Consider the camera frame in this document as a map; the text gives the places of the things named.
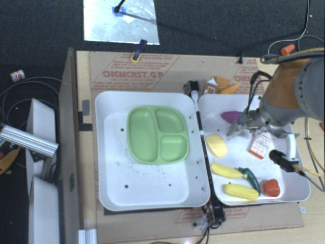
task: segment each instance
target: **black mat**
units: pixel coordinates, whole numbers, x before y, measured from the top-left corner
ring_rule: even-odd
[[[297,38],[304,27],[307,0],[154,0],[160,45],[149,53],[260,57],[280,39]],[[309,34],[324,39],[325,0],[311,0]],[[83,0],[0,0],[0,93],[11,85],[8,74],[60,78],[68,47],[76,50],[127,51],[136,45],[83,40]],[[305,47],[321,44],[313,39]],[[273,52],[285,44],[274,46]],[[24,97],[52,98],[43,88],[10,94],[8,107]],[[21,124],[28,106],[12,117]],[[18,161],[24,163],[21,154]],[[28,198],[25,171],[13,165],[0,176],[0,242],[27,243]]]

